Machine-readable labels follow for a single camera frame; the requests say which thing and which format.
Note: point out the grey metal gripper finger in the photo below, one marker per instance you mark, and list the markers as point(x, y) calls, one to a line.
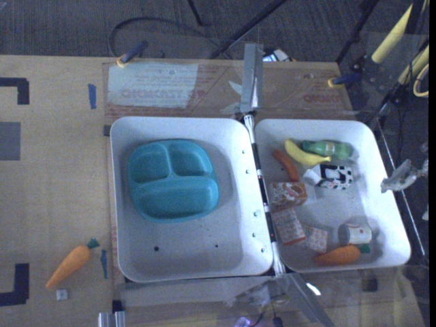
point(396, 178)

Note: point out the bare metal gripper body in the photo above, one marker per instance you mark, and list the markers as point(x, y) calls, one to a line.
point(419, 172)

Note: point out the white plastic tray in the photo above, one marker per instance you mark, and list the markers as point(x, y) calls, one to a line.
point(190, 250)
point(368, 203)

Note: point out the black and white carton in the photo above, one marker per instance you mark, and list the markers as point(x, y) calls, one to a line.
point(335, 176)

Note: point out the white can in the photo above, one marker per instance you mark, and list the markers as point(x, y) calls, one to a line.
point(356, 233)

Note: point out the green plastic bottle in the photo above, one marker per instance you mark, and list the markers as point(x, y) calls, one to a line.
point(328, 148)

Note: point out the orange carrot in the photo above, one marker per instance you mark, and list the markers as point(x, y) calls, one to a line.
point(69, 262)
point(337, 255)

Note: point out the yellow banana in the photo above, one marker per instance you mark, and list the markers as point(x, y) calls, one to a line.
point(301, 156)

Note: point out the small orange and white packet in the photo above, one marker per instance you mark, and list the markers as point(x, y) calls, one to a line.
point(316, 238)

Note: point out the orange sausage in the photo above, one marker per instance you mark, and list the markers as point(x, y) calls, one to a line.
point(287, 166)

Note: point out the orange carton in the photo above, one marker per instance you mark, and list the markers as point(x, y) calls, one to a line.
point(287, 194)

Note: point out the red and white packet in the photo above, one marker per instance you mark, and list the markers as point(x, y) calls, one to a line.
point(289, 227)

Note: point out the brown cardboard board red print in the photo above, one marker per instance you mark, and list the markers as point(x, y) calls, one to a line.
point(293, 90)

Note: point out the blue divided plate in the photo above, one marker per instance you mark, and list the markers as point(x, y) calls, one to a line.
point(173, 196)

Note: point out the small grey cube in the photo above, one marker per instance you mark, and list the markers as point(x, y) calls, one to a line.
point(62, 294)

